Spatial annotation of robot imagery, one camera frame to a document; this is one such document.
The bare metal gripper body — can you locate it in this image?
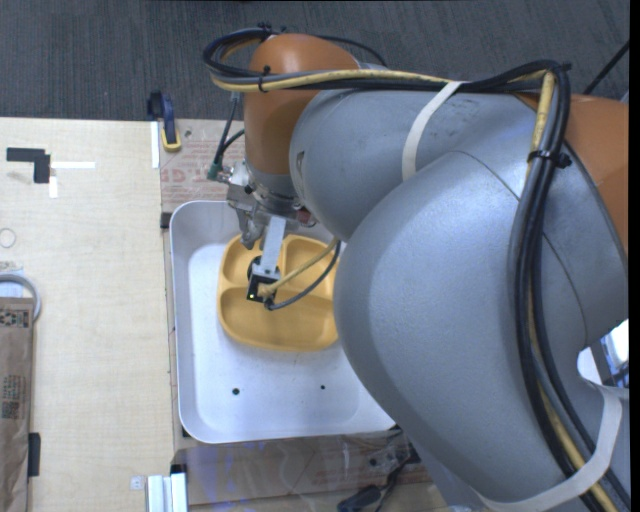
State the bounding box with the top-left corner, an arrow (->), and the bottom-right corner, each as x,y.
226,159 -> 317,227

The yellow divided plate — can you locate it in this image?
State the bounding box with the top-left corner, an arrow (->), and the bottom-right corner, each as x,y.
216,233 -> 344,353

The white plastic tray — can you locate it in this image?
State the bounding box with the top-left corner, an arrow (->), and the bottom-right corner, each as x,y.
168,199 -> 402,445

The brown paper bag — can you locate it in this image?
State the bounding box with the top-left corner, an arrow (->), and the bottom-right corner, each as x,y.
0,296 -> 36,512

